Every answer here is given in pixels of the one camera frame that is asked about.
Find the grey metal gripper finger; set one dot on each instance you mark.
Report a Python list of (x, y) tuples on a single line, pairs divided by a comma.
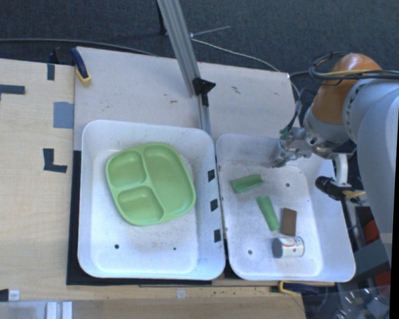
[(276, 159), (286, 157)]

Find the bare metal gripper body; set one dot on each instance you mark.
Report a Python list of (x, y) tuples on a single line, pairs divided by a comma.
[(300, 144)]

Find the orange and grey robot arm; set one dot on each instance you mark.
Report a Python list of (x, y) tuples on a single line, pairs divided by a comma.
[(371, 124)]

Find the green grooved toy vegetable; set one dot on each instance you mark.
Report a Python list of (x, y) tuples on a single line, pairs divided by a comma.
[(246, 184)]

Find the green tapered tube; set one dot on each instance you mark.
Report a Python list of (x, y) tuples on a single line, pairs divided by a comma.
[(268, 212)]

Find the brown rectangular biscuit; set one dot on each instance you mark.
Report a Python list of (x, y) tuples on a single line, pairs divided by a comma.
[(289, 222)]

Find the small white can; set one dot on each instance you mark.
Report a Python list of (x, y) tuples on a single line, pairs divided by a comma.
[(291, 247)]

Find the white plastic tray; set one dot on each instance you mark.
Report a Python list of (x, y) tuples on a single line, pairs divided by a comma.
[(294, 267), (148, 249)]

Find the green divided plate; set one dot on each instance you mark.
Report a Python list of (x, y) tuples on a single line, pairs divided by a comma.
[(165, 183)]

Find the pale flat board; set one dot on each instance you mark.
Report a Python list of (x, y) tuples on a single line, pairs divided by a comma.
[(139, 95)]

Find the black cylinder on white bracket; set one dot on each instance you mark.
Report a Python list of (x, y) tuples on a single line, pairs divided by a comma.
[(331, 188)]

